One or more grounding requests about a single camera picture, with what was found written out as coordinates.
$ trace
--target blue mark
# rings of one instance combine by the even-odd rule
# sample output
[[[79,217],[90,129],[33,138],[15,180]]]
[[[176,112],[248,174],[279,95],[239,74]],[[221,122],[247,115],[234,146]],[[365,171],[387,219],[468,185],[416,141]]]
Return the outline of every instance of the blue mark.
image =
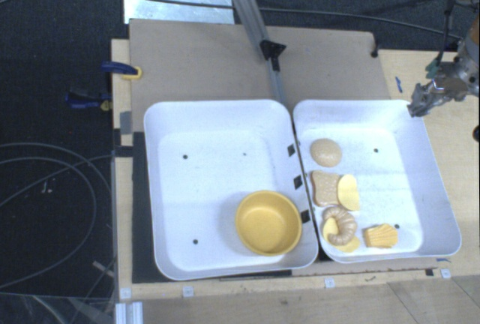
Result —
[[[400,79],[395,76],[395,81],[397,82],[398,91],[399,91],[400,93],[404,93],[404,90],[403,90],[402,87],[401,87],[401,83],[402,83],[402,82],[400,81]]]

